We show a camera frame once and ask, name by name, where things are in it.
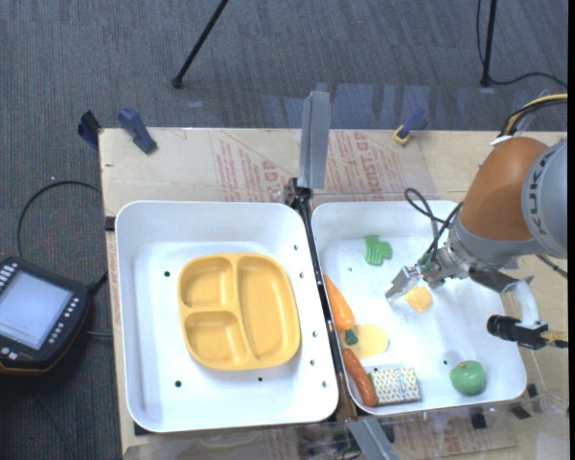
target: small box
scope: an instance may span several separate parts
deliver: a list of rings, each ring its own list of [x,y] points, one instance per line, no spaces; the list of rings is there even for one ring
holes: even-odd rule
[[[368,377],[377,393],[378,405],[412,403],[422,399],[413,368],[376,369]]]

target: wooden table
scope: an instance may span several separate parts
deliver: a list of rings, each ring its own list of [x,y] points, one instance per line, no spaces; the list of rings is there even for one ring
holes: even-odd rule
[[[158,150],[145,155],[127,131],[108,128],[100,132],[103,204],[109,227],[119,210],[134,200],[282,202],[283,187],[299,173],[301,131],[297,129],[176,127],[149,128],[149,133]],[[391,135],[387,130],[331,130],[325,189],[314,190],[313,200],[402,199],[403,190],[413,187],[428,198],[460,201],[497,133],[417,131],[404,147],[396,145]],[[562,132],[525,135],[548,145],[566,137]],[[117,253],[115,233],[110,229],[106,243],[125,458],[190,458],[186,451],[192,458],[202,451],[209,458],[298,458],[302,430],[295,427],[228,435],[232,439],[226,441],[234,444],[229,456],[224,456],[228,453],[221,447],[223,440],[212,431],[211,436],[135,434],[127,412]],[[557,263],[566,268],[566,261]],[[520,258],[518,265],[519,269],[508,272],[514,277],[535,276],[531,288],[541,318],[550,330],[567,331],[566,280],[534,256]],[[505,296],[507,313],[519,316],[515,301]],[[464,418],[454,412],[441,414],[442,427],[434,414],[405,418],[394,426],[397,452],[404,458],[457,454],[463,459],[568,458],[568,350],[520,348],[520,352],[536,397],[525,395],[519,403],[492,407],[486,411],[488,427],[474,432],[464,428]],[[328,428],[336,432],[340,427],[317,426],[306,430],[307,434],[323,436]]]

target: yellow cable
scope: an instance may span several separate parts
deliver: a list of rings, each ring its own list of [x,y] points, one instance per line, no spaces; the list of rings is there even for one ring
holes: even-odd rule
[[[568,94],[566,94],[566,93],[564,93],[564,94],[552,94],[549,96],[539,97],[537,99],[534,99],[530,103],[527,103],[526,105],[521,107],[519,109],[519,111],[514,112],[509,117],[509,119],[507,120],[506,126],[502,129],[501,134],[499,136],[511,135],[512,129],[515,126],[515,124],[521,118],[523,118],[526,114],[531,113],[532,112],[531,109],[533,107],[536,107],[536,106],[541,107],[541,106],[549,104],[549,103],[564,103],[567,101],[568,101]]]

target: tripod leg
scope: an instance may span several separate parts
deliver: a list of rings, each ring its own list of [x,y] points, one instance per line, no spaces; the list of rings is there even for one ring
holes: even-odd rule
[[[495,33],[496,0],[490,1],[490,16],[488,18],[488,38],[486,40],[486,56],[483,60],[483,76],[481,83],[484,87],[490,85],[490,54],[492,53],[492,37]]]
[[[179,70],[179,73],[176,74],[174,79],[172,79],[172,86],[174,88],[181,88],[183,86],[182,81],[183,81],[183,77],[185,76],[185,73],[188,71],[188,68],[190,68],[192,61],[194,61],[194,58],[196,57],[196,55],[197,55],[198,51],[200,50],[200,48],[202,47],[202,45],[204,44],[204,41],[206,40],[207,36],[213,30],[215,23],[219,19],[219,16],[221,15],[223,8],[228,4],[228,1],[229,0],[221,0],[221,2],[219,2],[218,7],[216,8],[215,12],[211,16],[211,20],[209,20],[209,23],[204,28],[204,31],[202,31],[202,34],[198,38],[198,41],[194,45],[194,48],[190,52],[190,55],[185,60],[185,63],[183,63],[181,70]]]

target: yellow divided plate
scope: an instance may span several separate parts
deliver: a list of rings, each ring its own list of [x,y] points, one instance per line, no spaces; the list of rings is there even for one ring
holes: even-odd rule
[[[178,303],[185,345],[209,368],[275,366],[300,345],[289,277],[265,255],[239,252],[192,259],[179,274]]]

